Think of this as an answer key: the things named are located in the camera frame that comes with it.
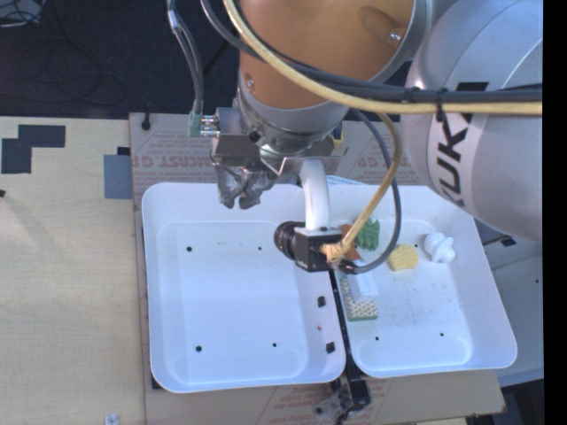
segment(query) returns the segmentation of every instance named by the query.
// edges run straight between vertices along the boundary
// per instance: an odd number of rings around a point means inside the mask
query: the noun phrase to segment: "white object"
[[[355,220],[376,186],[337,184],[329,192],[333,220]],[[391,195],[370,216],[384,241],[394,228]],[[425,186],[400,186],[400,198],[400,241],[418,245],[420,263],[406,273],[370,271],[379,318],[346,324],[356,365],[378,378],[509,366],[516,340],[474,219]],[[324,383],[343,373],[329,274],[296,267],[274,244],[276,227],[305,212],[303,190],[290,184],[275,184],[249,210],[219,204],[212,183],[147,189],[150,360],[164,389]],[[454,236],[459,257],[451,264],[424,255],[423,235],[436,229]]]
[[[306,158],[299,171],[301,187],[306,196],[305,229],[328,228],[329,184],[320,158]]]
[[[453,238],[447,237],[438,231],[425,237],[425,251],[431,255],[433,261],[450,263],[454,258]]]
[[[378,285],[371,272],[346,276],[354,302],[370,301],[378,296]]]

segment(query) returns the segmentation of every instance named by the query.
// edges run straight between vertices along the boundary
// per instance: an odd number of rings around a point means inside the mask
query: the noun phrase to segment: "green object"
[[[187,136],[188,137],[200,137],[201,136],[201,120],[203,118],[203,112],[197,112],[197,109],[202,107],[198,105],[199,103],[195,101],[193,103],[193,108],[189,113],[189,121],[187,123]]]
[[[356,243],[362,249],[375,251],[378,248],[378,236],[380,235],[380,222],[368,219],[361,231],[356,236]]]

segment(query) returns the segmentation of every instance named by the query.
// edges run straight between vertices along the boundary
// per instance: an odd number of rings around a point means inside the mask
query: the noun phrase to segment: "black cable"
[[[195,101],[193,110],[200,114],[203,111],[204,100],[204,73],[201,57],[198,53],[197,44],[187,28],[183,18],[176,10],[176,0],[167,0],[167,10],[169,15],[169,24],[182,48],[185,61],[189,66],[191,77],[193,80],[193,88],[195,89]]]
[[[238,38],[236,38],[225,26],[220,22],[216,14],[214,13],[209,0],[200,0],[201,5],[205,11],[205,14],[211,25],[215,30],[221,35],[228,43],[245,53],[264,61],[258,56],[258,54],[250,48],[247,44],[244,44]],[[350,77],[341,76],[338,74],[327,73],[318,70],[312,66],[308,66],[284,55],[282,52],[274,49],[268,43],[261,39],[257,33],[252,29],[248,23],[245,15],[241,11],[238,0],[233,0],[237,10],[239,11],[240,17],[246,23],[248,28],[254,33],[258,39],[264,43],[268,48],[270,48],[276,55],[285,58],[289,61],[288,65],[308,76],[313,80],[320,81],[322,84],[329,88],[333,88],[337,91],[341,91],[353,96],[363,97],[367,99],[377,99],[382,101],[399,102],[399,101],[410,101],[414,103],[435,103],[437,97],[436,90],[428,89],[417,89],[411,88],[407,89],[400,86],[388,85],[383,83],[373,83],[371,81],[360,81]],[[538,102],[542,99],[542,93],[537,89],[531,90],[494,90],[494,91],[449,91],[444,95],[445,103],[485,103],[485,102]]]
[[[0,94],[10,97],[23,98],[26,100],[32,100],[36,102],[53,103],[53,104],[64,104],[64,103],[73,102],[74,100],[82,100],[90,104],[106,106],[106,105],[115,105],[121,102],[127,94],[127,89],[124,82],[114,74],[104,73],[102,62],[99,59],[96,52],[93,51],[90,47],[88,47],[84,43],[72,40],[68,36],[66,30],[63,27],[63,24],[58,14],[58,9],[55,6],[53,0],[51,0],[50,6],[53,10],[53,17],[56,21],[56,24],[58,25],[58,29],[61,35],[63,36],[63,38],[58,38],[55,36],[49,36],[49,37],[45,36],[45,37],[35,38],[33,40],[28,40],[27,42],[22,42],[20,45],[10,45],[9,43],[4,42],[5,45],[9,46],[12,49],[21,50],[23,52],[26,52],[28,55],[32,55],[35,58],[37,58],[39,60],[40,67],[38,68],[37,71],[30,74],[27,71],[25,71],[25,68],[19,65],[19,69],[24,73],[23,78],[5,76],[3,77],[3,79],[9,80],[12,85],[14,82],[23,82],[23,81],[34,81],[34,83],[39,83],[42,85],[48,85],[48,84],[55,85],[57,89],[63,91],[66,95],[70,96],[71,99],[54,100],[54,99],[44,99],[40,97],[26,97],[23,96],[22,94],[17,94],[14,92],[6,92],[6,91],[0,91]],[[23,30],[28,30],[28,27],[32,27],[33,29],[39,29],[39,25],[36,26],[36,25],[26,24],[21,29],[22,30],[21,33],[26,33],[26,31]],[[55,70],[53,70],[50,67],[50,59],[55,54],[55,49],[57,49],[61,43],[66,43],[66,45],[71,46],[73,49],[77,50],[81,55],[85,56],[86,58],[89,58],[89,62],[91,65],[94,66],[95,72],[84,73],[81,75],[76,74],[70,77],[63,77],[63,78],[57,77]],[[40,50],[43,50],[45,52],[45,55],[43,55],[40,52]],[[46,75],[48,79],[42,79],[43,75]],[[84,92],[79,93],[77,92],[77,89],[79,89],[79,87],[77,87],[77,83],[78,83],[77,81],[83,79],[88,79],[89,83],[92,82],[92,86],[89,85]],[[103,85],[103,81],[105,79],[111,79],[114,82],[113,84],[114,90],[112,94],[113,99],[107,101],[100,101],[92,98],[92,96],[97,91],[100,90],[101,86]],[[117,83],[118,86],[121,88],[122,91],[121,93],[117,93],[115,90],[115,85]]]
[[[203,78],[205,78],[208,75],[211,68],[213,68],[213,66],[216,64],[216,62],[221,57],[222,53],[224,53],[224,51],[227,49],[227,47],[229,47],[229,43],[226,42],[225,40],[222,40],[219,48],[206,62],[205,68],[203,68]]]
[[[371,398],[369,397],[368,385],[366,384],[366,381],[362,380],[362,371],[359,369],[359,367],[356,365],[356,362],[354,361],[353,350],[351,348],[351,342],[348,337],[348,327],[346,325],[345,310],[343,309],[343,305],[342,305],[343,303],[339,293],[339,287],[337,283],[337,277],[335,276],[335,271],[329,269],[328,273],[329,273],[330,286],[332,288],[333,297],[335,299],[335,307],[337,308],[337,318],[341,330],[343,346],[345,347],[346,381],[348,383],[351,400],[353,401],[353,404],[350,407],[346,408],[345,411],[338,417],[336,423],[340,424],[345,421],[345,419],[348,417],[351,411],[361,410],[363,407],[367,406],[371,402]],[[353,387],[355,384],[358,385],[358,388],[354,389],[358,392],[358,396],[355,396],[353,393]],[[333,389],[333,391],[335,391],[335,389],[338,389],[339,387],[340,387],[340,378],[338,378],[334,382],[331,382],[331,388]],[[362,395],[361,392],[362,389],[366,391],[364,395]]]
[[[10,19],[11,16],[18,15],[21,19]],[[6,27],[18,27],[24,26],[29,22],[37,22],[39,21],[39,14],[33,14],[32,12],[22,11],[20,8],[16,6],[16,9],[12,12],[7,12],[2,19],[6,19],[5,22],[0,24],[0,28]]]
[[[386,147],[386,144],[384,143],[384,139],[382,138],[382,136],[380,135],[374,124],[372,124],[372,122],[368,119],[368,117],[360,110],[358,109],[351,109],[351,110],[366,125],[366,127],[370,129],[370,132],[372,132],[372,135],[376,138],[378,144],[380,145],[380,150],[382,151],[382,155],[384,156],[384,162],[386,163],[386,166],[390,168],[392,162],[388,154],[388,149]],[[388,259],[392,251],[396,248],[396,244],[398,243],[398,238],[400,237],[400,229],[401,229],[401,200],[400,200],[400,190],[398,188],[398,182],[396,181],[395,178],[392,180],[391,187],[392,187],[393,202],[394,202],[396,217],[395,217],[395,222],[394,222],[394,227],[390,242],[388,243],[385,250],[377,259],[371,261],[365,266],[361,266],[361,267],[356,266],[352,261],[349,260],[339,261],[338,268],[344,273],[362,274],[371,271],[375,267],[378,267],[382,263],[384,263]]]

